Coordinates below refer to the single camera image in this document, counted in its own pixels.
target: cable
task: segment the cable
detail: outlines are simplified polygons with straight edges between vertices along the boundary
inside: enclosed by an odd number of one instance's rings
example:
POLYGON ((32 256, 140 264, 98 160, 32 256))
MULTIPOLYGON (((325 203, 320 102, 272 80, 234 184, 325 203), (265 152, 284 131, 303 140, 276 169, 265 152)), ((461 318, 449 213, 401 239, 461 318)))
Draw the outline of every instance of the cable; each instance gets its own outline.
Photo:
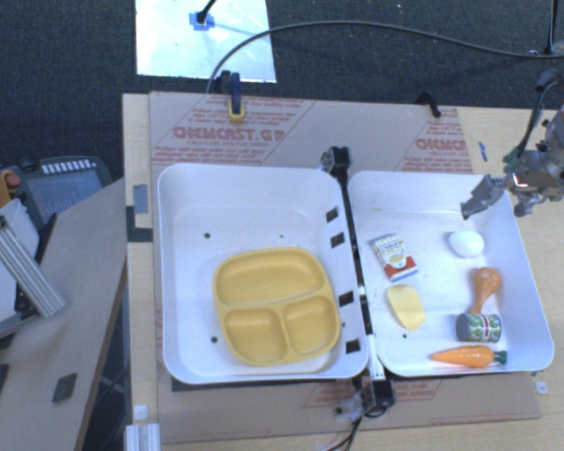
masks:
POLYGON ((553 88, 559 88, 564 91, 564 79, 559 74, 559 72, 555 69, 546 70, 540 77, 539 82, 537 83, 537 90, 539 91, 539 96, 537 97, 537 101, 535 102, 535 106, 530 115, 530 119, 528 120, 528 125, 526 126, 525 135, 523 136, 522 140, 516 147, 517 153, 516 157, 520 159, 523 155, 526 145, 528 144, 528 139, 530 138, 531 133, 539 124, 539 119, 541 118, 541 111, 543 110, 543 101, 545 100, 545 96, 547 93, 552 90, 553 88))
POLYGON ((102 391, 102 393, 94 401, 94 409, 98 408, 98 405, 102 402, 102 400, 105 399, 111 393, 111 391, 113 391, 119 380, 126 375, 129 367, 130 367, 130 363, 128 362, 123 367, 123 369, 121 369, 121 371, 111 380, 108 386, 106 386, 106 389, 102 391))
POLYGON ((426 32, 424 30, 416 30, 414 28, 409 28, 401 25, 393 25, 392 23, 368 22, 363 20, 324 20, 324 21, 315 21, 315 22, 292 23, 289 25, 283 25, 275 28, 270 28, 269 30, 264 30, 263 32, 259 32, 258 34, 255 34, 254 36, 249 37, 248 39, 236 45, 232 50, 230 50, 226 55, 224 55, 224 57, 219 61, 219 63, 213 70, 211 77, 209 78, 209 81, 207 83, 207 88, 205 92, 206 93, 211 92, 212 83, 215 80, 215 76, 217 75, 217 72, 222 68, 222 66, 227 62, 227 60, 231 56, 236 54, 239 50, 241 50, 242 47, 248 45, 249 43, 257 39, 261 39, 262 37, 266 37, 268 35, 288 32, 290 30, 297 30, 299 28, 309 28, 316 26, 367 26, 367 27, 379 28, 384 30, 395 30, 398 32, 413 34, 420 37, 427 37, 429 39, 446 41, 448 43, 453 43, 454 45, 470 48, 473 50, 477 50, 479 52, 486 52, 488 54, 496 54, 502 56, 509 56, 509 57, 522 58, 522 59, 533 59, 533 60, 539 60, 539 59, 556 60, 556 59, 564 58, 564 55, 517 54, 514 52, 507 52, 503 50, 494 49, 491 47, 485 47, 483 45, 477 45, 475 43, 469 43, 459 39, 453 39, 452 37, 436 35, 433 34, 432 32, 426 32))
POLYGON ((376 408, 371 411, 368 411, 364 414, 364 416, 368 417, 369 419, 378 419, 380 416, 386 413, 388 408, 376 408))
POLYGON ((106 449, 109 447, 109 444, 111 444, 118 436, 119 431, 121 430, 121 426, 123 425, 124 422, 125 422, 125 409, 123 409, 123 411, 119 413, 115 425, 111 428, 111 431, 109 432, 108 436, 102 442, 102 446, 99 448, 99 451, 106 451, 106 449))
POLYGON ((547 35, 547 47, 545 48, 546 54, 550 54, 552 52, 552 49, 554 48, 554 33, 556 32, 557 2, 558 0, 552 0, 550 5, 549 32, 547 35))
POLYGON ((353 440, 355 439, 355 434, 357 434, 357 429, 359 428, 359 425, 361 424, 361 420, 362 420, 362 418, 360 417, 353 423, 353 427, 351 429, 351 432, 349 433, 349 435, 344 440, 342 440, 338 444, 335 444, 333 447, 327 449, 326 451, 337 451, 342 446, 345 446, 343 448, 343 451, 349 451, 351 449, 351 446, 353 445, 353 440))

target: white egg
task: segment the white egg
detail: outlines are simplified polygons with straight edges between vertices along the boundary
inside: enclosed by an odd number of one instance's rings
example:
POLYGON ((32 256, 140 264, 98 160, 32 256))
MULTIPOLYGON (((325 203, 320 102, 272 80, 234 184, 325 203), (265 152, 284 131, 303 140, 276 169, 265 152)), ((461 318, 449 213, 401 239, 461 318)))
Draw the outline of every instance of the white egg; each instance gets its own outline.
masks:
POLYGON ((453 250, 461 257, 476 257, 485 249, 485 241, 474 230, 458 230, 449 236, 453 250))

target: table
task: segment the table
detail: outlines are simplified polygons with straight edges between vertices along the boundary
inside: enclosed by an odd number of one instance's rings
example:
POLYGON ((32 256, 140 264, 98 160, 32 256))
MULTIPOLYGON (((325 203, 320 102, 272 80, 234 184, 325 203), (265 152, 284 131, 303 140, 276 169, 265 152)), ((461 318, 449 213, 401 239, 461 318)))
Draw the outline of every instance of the table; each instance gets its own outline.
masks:
MULTIPOLYGON (((149 97, 126 95, 123 99, 126 203, 133 205, 134 186, 150 182, 149 97)), ((464 139, 475 173, 501 175, 501 157, 520 140, 529 112, 514 109, 458 108, 464 139), (486 147, 488 162, 478 150, 486 147)), ((533 135, 531 142, 541 138, 533 135)), ((137 229, 152 227, 150 209, 136 213, 137 229)), ((552 365, 538 374, 534 382, 547 388, 539 394, 541 419, 461 424, 425 428, 398 428, 358 432, 353 443, 359 449, 424 450, 479 449, 564 449, 564 201, 537 206, 531 216, 518 221, 525 249, 543 303, 553 338, 556 357, 552 365)), ((142 425, 155 423, 158 414, 156 376, 156 334, 151 243, 137 239, 128 244, 132 403, 146 406, 146 416, 136 416, 142 425)), ((266 439, 240 439, 208 443, 164 444, 166 451, 199 450, 286 450, 327 449, 341 434, 315 434, 266 439)))
POLYGON ((0 350, 0 449, 82 449, 123 296, 123 197, 121 179, 56 218, 41 268, 67 305, 0 350), (70 397, 54 402, 69 377, 70 397))

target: toy carrot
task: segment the toy carrot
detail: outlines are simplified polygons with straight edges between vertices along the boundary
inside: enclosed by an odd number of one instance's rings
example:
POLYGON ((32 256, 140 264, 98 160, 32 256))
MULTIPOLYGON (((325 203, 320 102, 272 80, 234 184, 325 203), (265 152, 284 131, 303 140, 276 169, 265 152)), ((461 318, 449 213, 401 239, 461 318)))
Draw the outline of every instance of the toy carrot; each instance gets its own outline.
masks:
POLYGON ((493 361, 504 365, 508 360, 508 354, 504 350, 493 352, 487 346, 461 346, 452 350, 436 352, 431 356, 431 359, 453 365, 486 367, 493 361))

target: green can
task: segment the green can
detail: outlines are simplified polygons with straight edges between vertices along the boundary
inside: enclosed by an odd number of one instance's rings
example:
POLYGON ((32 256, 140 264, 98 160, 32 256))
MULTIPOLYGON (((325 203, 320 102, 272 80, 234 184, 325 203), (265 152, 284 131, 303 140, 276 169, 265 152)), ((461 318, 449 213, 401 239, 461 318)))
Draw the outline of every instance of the green can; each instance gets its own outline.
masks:
POLYGON ((501 337, 501 319, 496 314, 460 314, 455 331, 460 341, 497 342, 501 337))

